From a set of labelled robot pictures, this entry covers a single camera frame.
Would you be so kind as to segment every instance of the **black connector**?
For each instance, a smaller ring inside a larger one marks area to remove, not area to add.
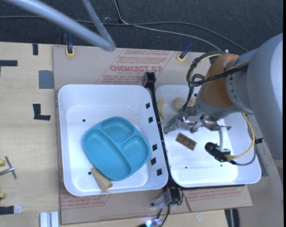
[[[230,150],[224,149],[223,151],[221,151],[217,144],[211,142],[205,144],[205,150],[220,162],[227,161],[225,155],[230,155]]]

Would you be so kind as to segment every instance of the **cork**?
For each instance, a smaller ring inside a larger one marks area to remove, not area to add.
[[[103,174],[101,174],[96,168],[92,168],[91,173],[95,177],[97,183],[99,184],[99,187],[103,191],[107,191],[113,186],[113,183],[108,178],[106,178]]]

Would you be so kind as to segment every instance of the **table surface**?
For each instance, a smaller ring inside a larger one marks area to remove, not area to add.
[[[8,156],[18,177],[0,176],[0,207],[22,207],[22,213],[0,216],[0,226],[39,226],[41,212],[60,212],[54,89],[39,89],[38,72],[53,70],[52,45],[40,44],[33,56],[32,44],[0,42],[0,60],[17,60],[17,67],[0,72],[0,159]],[[33,104],[50,121],[34,120]],[[6,164],[0,171],[8,168]],[[135,227],[146,218],[111,220],[67,226]],[[165,226],[227,227],[224,210],[171,214]]]

